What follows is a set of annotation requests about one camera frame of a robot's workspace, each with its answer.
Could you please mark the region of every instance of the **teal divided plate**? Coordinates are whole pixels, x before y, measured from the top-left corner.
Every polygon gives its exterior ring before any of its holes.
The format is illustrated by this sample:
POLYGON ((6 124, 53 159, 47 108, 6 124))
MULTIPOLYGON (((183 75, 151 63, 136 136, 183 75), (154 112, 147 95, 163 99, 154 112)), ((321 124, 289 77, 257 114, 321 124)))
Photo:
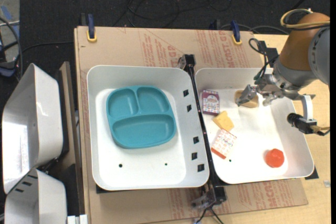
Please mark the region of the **teal divided plate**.
POLYGON ((144 148, 168 142, 176 121, 167 96, 154 86, 131 86, 110 93, 107 119, 114 141, 124 148, 144 148))

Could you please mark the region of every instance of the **cardboard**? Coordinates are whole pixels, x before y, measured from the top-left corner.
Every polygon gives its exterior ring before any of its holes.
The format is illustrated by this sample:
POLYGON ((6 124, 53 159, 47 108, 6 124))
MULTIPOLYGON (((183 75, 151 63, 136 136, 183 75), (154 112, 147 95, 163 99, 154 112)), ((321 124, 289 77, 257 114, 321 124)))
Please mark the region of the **cardboard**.
MULTIPOLYGON (((242 45, 237 46, 232 41, 231 31, 96 27, 95 43, 87 40, 86 31, 87 27, 83 26, 75 29, 75 52, 83 189, 89 223, 139 224, 198 218, 202 212, 192 208, 191 201, 200 197, 199 188, 97 194, 91 171, 86 75, 95 65, 176 67, 179 57, 184 54, 195 55, 196 70, 204 67, 261 67, 260 55, 248 45, 253 34, 241 32, 242 45)), ((229 185, 225 191, 228 200, 214 207, 220 215, 308 203, 300 179, 229 185)))

